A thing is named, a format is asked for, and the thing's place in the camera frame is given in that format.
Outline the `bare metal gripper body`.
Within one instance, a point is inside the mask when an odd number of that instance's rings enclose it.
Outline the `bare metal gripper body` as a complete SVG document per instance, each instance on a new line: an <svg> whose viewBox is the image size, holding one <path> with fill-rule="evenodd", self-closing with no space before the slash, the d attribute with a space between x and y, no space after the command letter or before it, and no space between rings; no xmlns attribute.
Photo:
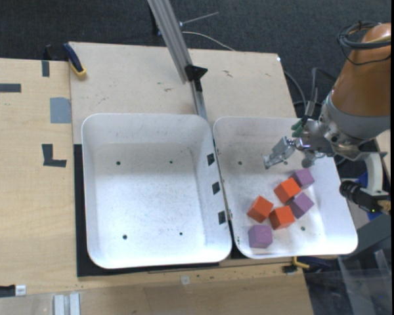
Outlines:
<svg viewBox="0 0 394 315"><path fill-rule="evenodd" d="M296 124L296 149L313 156L339 155L349 160L362 160L368 155L360 149L365 142L345 134L332 120L301 119Z"/></svg>

